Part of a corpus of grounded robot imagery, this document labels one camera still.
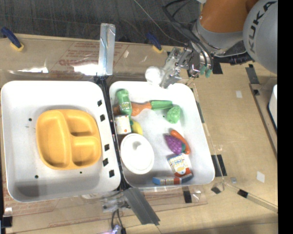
green bottle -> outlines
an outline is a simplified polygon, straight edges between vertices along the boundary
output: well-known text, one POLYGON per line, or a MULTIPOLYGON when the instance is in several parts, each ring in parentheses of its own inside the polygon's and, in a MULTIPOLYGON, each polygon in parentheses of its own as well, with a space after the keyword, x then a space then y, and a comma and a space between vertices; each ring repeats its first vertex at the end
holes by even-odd
POLYGON ((126 89, 119 90, 116 93, 118 98, 119 109, 122 115, 128 115, 129 120, 131 120, 132 107, 129 100, 129 93, 126 89))

toy carrot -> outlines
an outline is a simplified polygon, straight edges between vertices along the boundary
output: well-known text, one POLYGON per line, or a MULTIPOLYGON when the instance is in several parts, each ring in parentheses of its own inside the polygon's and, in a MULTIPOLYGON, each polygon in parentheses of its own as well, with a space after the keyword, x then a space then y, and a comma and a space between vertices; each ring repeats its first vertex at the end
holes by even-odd
POLYGON ((176 130, 171 130, 170 135, 176 137, 179 140, 181 140, 181 142, 186 145, 185 154, 190 153, 190 147, 189 147, 187 141, 185 140, 185 138, 183 138, 180 133, 178 133, 176 130))

white can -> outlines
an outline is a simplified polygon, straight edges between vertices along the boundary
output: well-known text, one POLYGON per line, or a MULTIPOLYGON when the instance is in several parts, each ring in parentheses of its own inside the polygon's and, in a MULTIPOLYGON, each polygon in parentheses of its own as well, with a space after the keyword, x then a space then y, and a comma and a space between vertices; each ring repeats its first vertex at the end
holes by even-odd
POLYGON ((115 127, 118 135, 127 135, 131 133, 130 120, 128 115, 115 116, 115 127))

white lid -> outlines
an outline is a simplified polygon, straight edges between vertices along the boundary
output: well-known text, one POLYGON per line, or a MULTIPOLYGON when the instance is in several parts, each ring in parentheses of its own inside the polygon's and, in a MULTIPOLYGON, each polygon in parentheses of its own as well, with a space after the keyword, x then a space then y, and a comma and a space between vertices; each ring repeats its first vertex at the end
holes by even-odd
POLYGON ((122 141, 121 158, 132 173, 146 174, 153 167, 154 151, 145 137, 139 134, 129 134, 122 141))

dark floor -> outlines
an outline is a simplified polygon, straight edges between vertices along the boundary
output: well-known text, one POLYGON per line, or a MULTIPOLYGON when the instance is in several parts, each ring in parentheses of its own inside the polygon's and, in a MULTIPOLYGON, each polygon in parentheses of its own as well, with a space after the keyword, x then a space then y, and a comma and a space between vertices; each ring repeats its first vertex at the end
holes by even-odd
MULTIPOLYGON (((15 33, 98 39, 105 22, 116 25, 116 40, 145 43, 146 33, 151 32, 163 45, 187 42, 162 11, 174 0, 136 1, 145 11, 134 0, 0 0, 0 30, 6 26, 15 33)), ((199 3, 192 0, 176 19, 190 27, 198 11, 199 3)))

